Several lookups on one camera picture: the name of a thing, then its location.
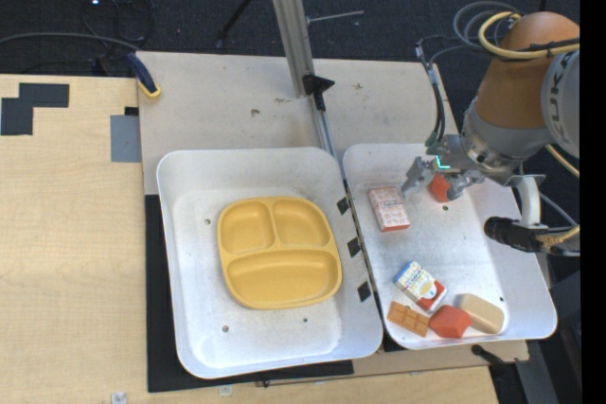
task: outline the small carton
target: small carton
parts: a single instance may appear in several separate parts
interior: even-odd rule
[[[417,261],[406,264],[394,278],[394,284],[428,313],[437,309],[448,292]]]
[[[397,231],[410,226],[404,200],[398,187],[377,187],[368,191],[381,232]]]

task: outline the orange block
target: orange block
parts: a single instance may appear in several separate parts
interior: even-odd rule
[[[446,182],[444,176],[440,173],[437,173],[434,176],[434,179],[429,184],[429,190],[431,190],[434,197],[440,202],[448,202],[448,197],[446,196],[446,191],[450,188],[450,184]]]
[[[450,305],[442,305],[429,320],[429,327],[444,339],[460,339],[471,324],[467,311]]]

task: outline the black connector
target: black connector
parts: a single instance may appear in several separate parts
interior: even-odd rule
[[[484,233],[501,244],[525,251],[526,253],[540,253],[543,244],[536,236],[547,233],[546,228],[529,229],[516,223],[517,220],[508,218],[488,218],[484,223]]]

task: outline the white plastic tray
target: white plastic tray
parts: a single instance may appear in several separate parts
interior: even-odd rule
[[[366,357],[381,345],[383,325],[351,210],[337,203],[345,188],[337,162],[317,148],[179,150],[157,168],[176,348],[194,376],[223,378],[310,363]],[[295,196],[329,220],[341,258],[340,289],[324,302],[291,309],[244,307],[223,279],[217,222],[241,199]]]
[[[485,181],[468,187],[452,202],[440,203],[425,188],[404,201],[411,220],[408,229],[380,231],[368,190],[401,185],[415,157],[429,158],[424,153],[422,144],[363,144],[350,147],[344,156],[344,171],[382,314],[387,315],[392,300],[423,312],[393,284],[401,268],[416,260],[448,289],[442,305],[455,306],[457,295],[472,293],[500,307],[505,322],[497,335],[469,327],[462,339],[443,339],[431,329],[421,337],[383,318],[390,337],[402,347],[422,349],[551,335],[557,313],[536,255],[484,235],[484,221],[490,216],[520,218],[511,189]]]

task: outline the yellow plate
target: yellow plate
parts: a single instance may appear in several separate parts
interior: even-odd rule
[[[219,254],[232,296],[245,307],[303,307],[341,285],[341,260],[322,210],[298,197],[233,202],[219,217]]]

